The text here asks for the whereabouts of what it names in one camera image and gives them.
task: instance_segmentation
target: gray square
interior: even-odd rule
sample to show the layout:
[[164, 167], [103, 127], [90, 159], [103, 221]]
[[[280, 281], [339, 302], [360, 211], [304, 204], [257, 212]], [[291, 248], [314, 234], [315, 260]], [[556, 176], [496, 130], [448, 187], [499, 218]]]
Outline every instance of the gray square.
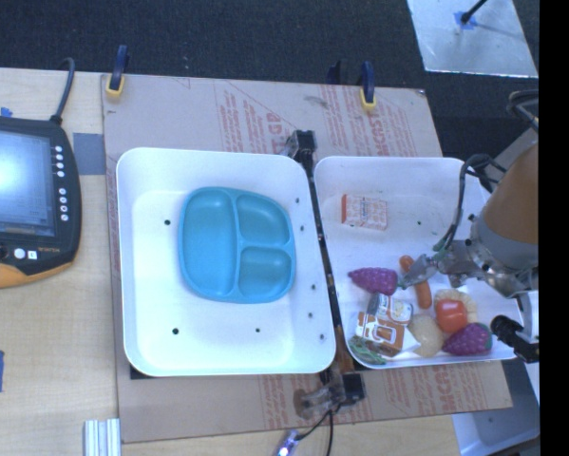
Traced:
[[427, 71], [537, 78], [512, 0], [407, 0]]

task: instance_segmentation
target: wooden table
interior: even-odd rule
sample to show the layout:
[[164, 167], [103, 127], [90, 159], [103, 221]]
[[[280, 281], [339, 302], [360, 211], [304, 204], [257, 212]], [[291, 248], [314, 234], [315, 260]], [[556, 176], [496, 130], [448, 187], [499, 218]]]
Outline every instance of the wooden table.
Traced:
[[[77, 72], [63, 114], [73, 133], [103, 133], [99, 73]], [[60, 102], [65, 71], [0, 68], [0, 109], [46, 120]], [[83, 454], [84, 421], [118, 417], [104, 175], [82, 175], [84, 224], [79, 254], [63, 273], [0, 290], [0, 456]], [[295, 454], [324, 454], [327, 426]], [[126, 456], [273, 454], [284, 431], [180, 439], [122, 446]], [[334, 430], [332, 455], [459, 454], [448, 415]]]

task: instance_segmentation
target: cardboard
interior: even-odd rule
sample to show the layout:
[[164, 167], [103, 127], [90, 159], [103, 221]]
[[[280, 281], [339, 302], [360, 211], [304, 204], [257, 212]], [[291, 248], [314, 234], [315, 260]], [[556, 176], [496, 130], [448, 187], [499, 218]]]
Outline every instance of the cardboard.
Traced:
[[[101, 89], [111, 245], [115, 350], [124, 443], [309, 427], [294, 395], [322, 386], [317, 374], [148, 378], [123, 351], [115, 167], [139, 146], [281, 153], [296, 129], [330, 155], [440, 157], [427, 99], [416, 89], [377, 88], [366, 112], [359, 87], [126, 76], [119, 98]], [[511, 406], [501, 362], [362, 371], [367, 398], [336, 424]]]

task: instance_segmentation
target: food box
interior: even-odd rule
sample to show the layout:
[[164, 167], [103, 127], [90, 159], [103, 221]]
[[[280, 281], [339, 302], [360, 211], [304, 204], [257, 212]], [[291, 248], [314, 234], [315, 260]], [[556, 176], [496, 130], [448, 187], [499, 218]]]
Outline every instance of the food box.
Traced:
[[[134, 368], [150, 376], [206, 376], [315, 373], [329, 366], [335, 352], [331, 305], [312, 197], [300, 164], [278, 155], [141, 147], [121, 155], [116, 174], [123, 346]], [[271, 302], [213, 300], [185, 281], [179, 222], [185, 200], [202, 188], [245, 191], [234, 195], [236, 218], [242, 222], [240, 210], [252, 221], [265, 213], [250, 207], [256, 205], [254, 195], [286, 212], [294, 242], [240, 227], [249, 251], [260, 252], [257, 261], [265, 262], [270, 252], [284, 255], [294, 244], [295, 255], [287, 258], [295, 258], [295, 266], [284, 269], [282, 296]], [[277, 223], [276, 217], [272, 210], [268, 223]], [[210, 235], [218, 237], [214, 231]], [[192, 237], [191, 243], [198, 242]], [[227, 248], [234, 246], [230, 241]], [[232, 259], [225, 263], [236, 265]], [[215, 272], [222, 267], [215, 265]], [[293, 273], [290, 287], [288, 273]], [[236, 279], [233, 291], [254, 291], [252, 283], [240, 289], [246, 281]]]
[[[314, 169], [315, 186], [325, 241], [337, 291], [342, 327], [348, 348], [356, 360], [373, 369], [441, 365], [480, 360], [513, 358], [512, 348], [493, 336], [489, 352], [456, 356], [440, 351], [421, 357], [413, 351], [401, 351], [378, 363], [359, 356], [354, 338], [359, 314], [365, 313], [370, 294], [355, 285], [348, 272], [364, 267], [386, 267], [401, 276], [399, 258], [409, 255], [433, 255], [432, 247], [445, 234], [452, 220], [459, 196], [459, 174], [463, 163], [451, 158], [335, 157], [320, 161]], [[351, 225], [342, 220], [342, 198], [359, 197], [381, 200], [387, 205], [383, 229]], [[464, 219], [456, 238], [467, 238], [470, 221], [479, 214], [488, 198], [480, 182], [466, 176]], [[428, 281], [432, 294], [450, 289], [448, 277], [437, 274]], [[485, 282], [469, 279], [459, 288], [476, 302], [478, 320], [489, 325], [498, 314], [522, 323], [516, 300], [506, 299]], [[416, 314], [434, 316], [433, 306], [421, 309], [413, 287], [398, 289], [393, 298], [406, 301]]]

